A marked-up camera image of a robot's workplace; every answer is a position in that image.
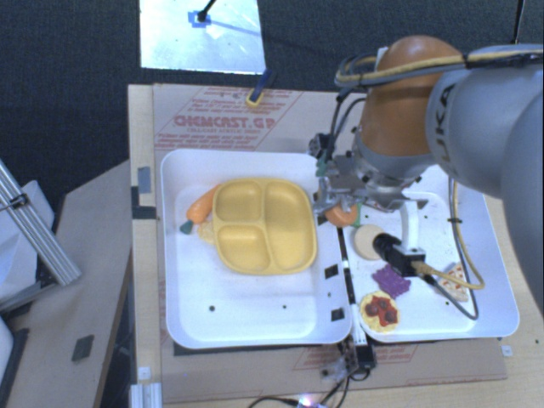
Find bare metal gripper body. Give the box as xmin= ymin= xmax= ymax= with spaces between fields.
xmin=316 ymin=153 xmax=429 ymax=213

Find round beige biscuit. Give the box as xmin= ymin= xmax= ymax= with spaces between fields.
xmin=353 ymin=224 xmax=386 ymax=261

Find yellow divided plate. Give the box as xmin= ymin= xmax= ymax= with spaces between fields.
xmin=212 ymin=177 xmax=320 ymax=277

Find purple grapes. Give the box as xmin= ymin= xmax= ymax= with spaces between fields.
xmin=371 ymin=263 xmax=412 ymax=301

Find yellow tart with red berries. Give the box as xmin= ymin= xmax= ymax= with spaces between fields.
xmin=359 ymin=290 xmax=401 ymax=335

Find pale yellow biscuit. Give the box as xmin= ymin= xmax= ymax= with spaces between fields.
xmin=196 ymin=220 xmax=218 ymax=247

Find white plastic tray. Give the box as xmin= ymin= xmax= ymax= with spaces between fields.
xmin=160 ymin=148 xmax=354 ymax=350
xmin=338 ymin=159 xmax=521 ymax=345

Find slice of pizza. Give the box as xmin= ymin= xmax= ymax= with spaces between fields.
xmin=432 ymin=262 xmax=471 ymax=303

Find brown cardboard board, red print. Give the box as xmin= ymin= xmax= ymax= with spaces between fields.
xmin=127 ymin=83 xmax=509 ymax=405

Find black block with thin wires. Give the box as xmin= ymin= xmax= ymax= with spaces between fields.
xmin=320 ymin=341 xmax=378 ymax=383
xmin=309 ymin=132 xmax=335 ymax=161

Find black cylinder on white bracket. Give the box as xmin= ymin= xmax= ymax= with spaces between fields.
xmin=372 ymin=200 xmax=428 ymax=278

